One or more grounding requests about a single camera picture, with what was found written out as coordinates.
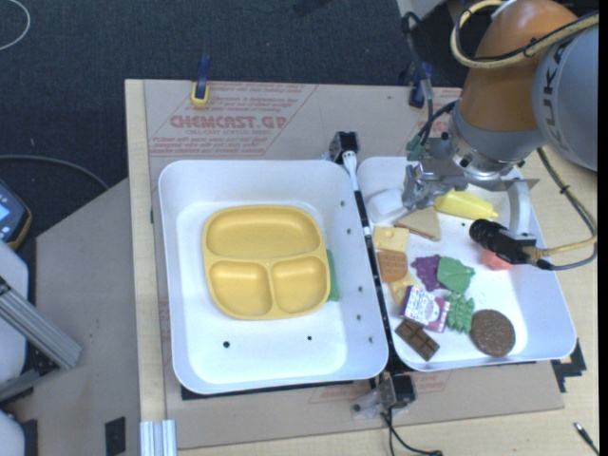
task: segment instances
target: white tray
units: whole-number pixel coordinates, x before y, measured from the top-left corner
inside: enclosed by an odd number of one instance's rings
[[[176,161],[159,179],[173,367],[201,394],[372,378],[389,356],[351,181],[329,161]],[[332,252],[339,301],[278,320],[239,320],[213,302],[201,236],[220,209],[302,208]]]
[[[403,189],[407,164],[405,158],[399,157],[375,157],[363,161],[357,176],[364,200],[382,190]],[[517,171],[511,174],[519,176]],[[468,191],[490,201],[499,213],[496,220],[505,226],[509,224],[509,203],[505,192],[488,192],[475,186],[470,186]],[[384,285],[393,344],[401,360],[418,371],[437,371],[568,356],[577,340],[556,274],[530,265],[514,265],[503,271],[491,270],[480,263],[482,249],[468,235],[472,220],[442,213],[438,215],[442,230],[441,241],[409,235],[408,263],[417,257],[440,255],[457,258],[464,265],[473,267],[475,275],[471,279],[467,296],[473,297],[476,311],[495,309],[505,314],[514,325],[516,343],[508,356],[496,358],[477,350],[466,334],[449,328],[441,333],[427,331],[440,345],[440,349],[427,362],[394,333],[403,318],[397,313],[388,286]],[[537,237],[539,246],[543,246],[534,212],[529,233]],[[412,268],[410,271],[416,277],[415,270]],[[448,294],[448,291],[435,290],[432,293],[441,295]]]

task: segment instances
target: yellow plate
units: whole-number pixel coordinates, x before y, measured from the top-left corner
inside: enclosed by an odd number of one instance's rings
[[[205,223],[202,252],[209,291],[239,319],[308,314],[330,294],[330,266],[316,221],[284,205],[237,206]]]

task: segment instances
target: round brown cookie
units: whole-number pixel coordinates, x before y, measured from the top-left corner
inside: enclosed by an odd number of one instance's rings
[[[471,339],[481,352],[490,356],[505,356],[515,345],[515,329],[504,314],[483,309],[473,314]]]

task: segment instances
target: dark floor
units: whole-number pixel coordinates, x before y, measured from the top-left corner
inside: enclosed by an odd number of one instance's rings
[[[12,154],[74,162],[110,186],[127,175],[124,80],[396,85],[409,61],[395,0],[18,0],[31,28],[0,50],[0,179],[29,205],[29,238],[103,192],[90,177]],[[599,0],[557,0],[575,13]],[[0,0],[0,47],[24,13]],[[437,86],[466,71],[448,51],[445,6],[417,29]],[[430,45],[423,44],[421,32]]]

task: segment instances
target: white wire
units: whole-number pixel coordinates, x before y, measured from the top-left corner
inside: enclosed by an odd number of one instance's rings
[[[12,4],[15,4],[17,7],[19,7],[26,14],[26,18],[28,19],[28,21],[26,22],[26,28],[23,30],[23,32],[21,32],[21,35],[19,37],[17,37],[14,41],[9,42],[8,44],[5,44],[3,46],[0,46],[0,50],[6,50],[8,48],[12,48],[15,44],[19,43],[29,32],[29,27],[31,25],[31,17],[29,16],[29,11],[25,5],[23,5],[21,2],[18,2],[17,0],[6,0],[6,1],[11,2]]]

